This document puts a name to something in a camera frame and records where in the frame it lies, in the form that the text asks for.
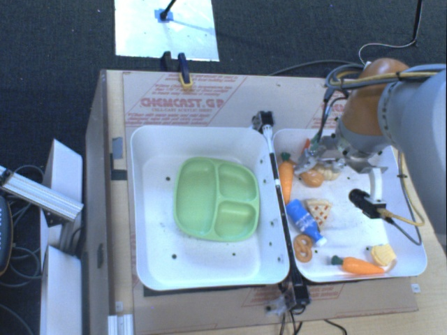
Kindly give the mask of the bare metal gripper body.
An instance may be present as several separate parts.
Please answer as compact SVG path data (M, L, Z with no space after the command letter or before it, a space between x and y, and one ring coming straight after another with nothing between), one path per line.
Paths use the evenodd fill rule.
M375 169L384 173L388 167L373 164L370 159L383 150L385 144L380 137L368 135L330 135L312 140L307 149L307 168L318 162L337 161L346 164L358 174L368 174Z

